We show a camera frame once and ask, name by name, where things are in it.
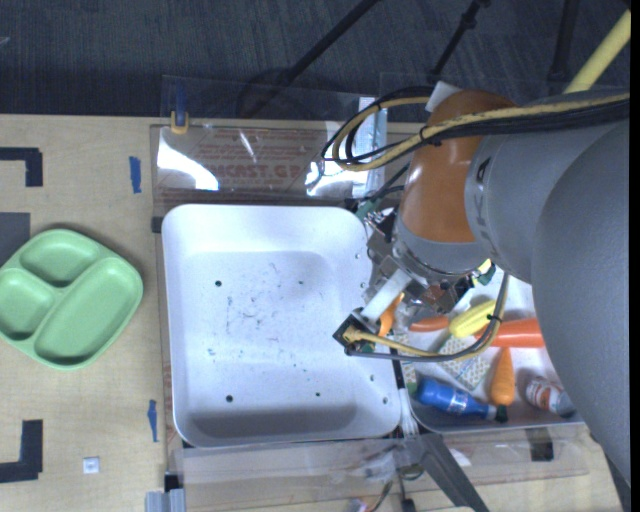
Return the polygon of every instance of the yellow pole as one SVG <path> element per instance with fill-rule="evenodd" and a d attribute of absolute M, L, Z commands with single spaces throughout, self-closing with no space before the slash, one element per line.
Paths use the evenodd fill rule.
<path fill-rule="evenodd" d="M 564 92 L 590 89 L 620 50 L 629 42 L 629 39 L 631 39 L 631 11 L 627 9 Z"/>

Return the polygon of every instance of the table surface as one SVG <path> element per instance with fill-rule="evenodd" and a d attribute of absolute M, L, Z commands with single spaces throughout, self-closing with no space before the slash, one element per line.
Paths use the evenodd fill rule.
<path fill-rule="evenodd" d="M 42 187 L 25 187 L 24 163 L 0 161 L 0 211 L 30 213 L 31 236 L 67 227 L 94 237 L 140 271 L 145 289 L 119 339 L 84 369 L 55 371 L 0 343 L 0 461 L 18 459 L 23 420 L 44 424 L 44 470 L 38 480 L 0 484 L 1 510 L 142 511 L 145 494 L 163 488 L 168 456 L 157 235 L 151 231 L 149 129 L 154 124 L 167 120 L 0 116 L 0 147 L 37 147 L 44 156 Z M 131 156 L 141 161 L 140 193 L 132 189 Z M 147 418 L 149 400 L 157 402 L 158 442 Z M 100 472 L 83 474 L 83 458 L 94 456 L 100 458 Z M 586 474 L 479 485 L 478 493 L 491 510 L 513 510 L 516 501 L 518 510 L 622 510 L 599 446 L 587 438 L 583 456 Z M 454 510 L 440 490 L 416 487 L 412 496 L 419 510 Z M 277 510 L 341 511 L 346 505 L 343 500 Z M 194 502 L 189 510 L 207 507 Z M 379 510 L 400 510 L 397 495 Z"/>

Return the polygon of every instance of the black metal pole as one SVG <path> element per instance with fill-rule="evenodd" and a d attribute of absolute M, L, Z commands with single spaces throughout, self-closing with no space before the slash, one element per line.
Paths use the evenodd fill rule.
<path fill-rule="evenodd" d="M 553 63 L 549 68 L 547 81 L 549 82 L 549 92 L 557 94 L 561 91 L 562 85 L 568 80 L 569 69 L 567 62 L 571 51 L 571 40 L 573 30 L 576 26 L 578 8 L 580 0 L 565 0 L 562 8 L 562 18 L 558 29 L 558 39 L 556 41 L 556 51 L 553 55 Z"/>
<path fill-rule="evenodd" d="M 444 52 L 442 52 L 442 56 L 438 60 L 438 63 L 430 71 L 431 75 L 434 75 L 435 77 L 440 76 L 440 74 L 442 73 L 442 69 L 449 61 L 449 58 L 451 57 L 454 50 L 458 46 L 458 43 L 462 39 L 462 36 L 464 35 L 464 33 L 467 30 L 473 30 L 476 27 L 476 24 L 477 24 L 476 15 L 478 14 L 478 11 L 480 10 L 480 8 L 489 7 L 489 5 L 491 5 L 490 0 L 472 0 L 471 5 L 469 5 L 469 8 L 467 9 L 467 11 L 461 16 L 460 24 L 458 25 L 458 28 L 453 34 L 451 41 L 449 41 L 449 44 L 444 49 Z"/>
<path fill-rule="evenodd" d="M 293 81 L 318 59 L 338 38 L 349 30 L 364 14 L 381 0 L 361 0 L 344 18 L 342 18 L 313 48 L 311 48 L 298 62 L 283 70 L 272 84 L 261 84 L 262 87 L 271 86 L 270 90 L 242 113 L 242 117 L 251 118 L 262 110 L 278 93 L 291 85 Z"/>

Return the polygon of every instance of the dark gray carpet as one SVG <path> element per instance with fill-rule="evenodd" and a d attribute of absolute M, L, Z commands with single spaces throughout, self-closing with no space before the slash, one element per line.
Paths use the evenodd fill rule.
<path fill-rule="evenodd" d="M 3 0 L 0 112 L 158 115 L 164 75 L 244 82 L 291 66 L 356 0 Z M 431 69 L 469 0 L 383 0 L 294 85 L 358 94 L 403 85 Z M 571 76 L 625 10 L 588 0 L 568 62 Z M 539 96 L 562 1 L 494 0 L 481 9 L 445 78 Z M 599 84 L 628 86 L 626 48 Z"/>

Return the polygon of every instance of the blue bottle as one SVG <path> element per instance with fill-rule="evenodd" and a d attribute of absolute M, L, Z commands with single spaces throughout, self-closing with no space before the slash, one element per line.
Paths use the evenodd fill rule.
<path fill-rule="evenodd" d="M 486 420 L 496 418 L 496 408 L 493 405 L 478 402 L 466 391 L 433 379 L 422 379 L 414 398 L 421 404 L 431 405 L 456 416 L 479 416 Z"/>

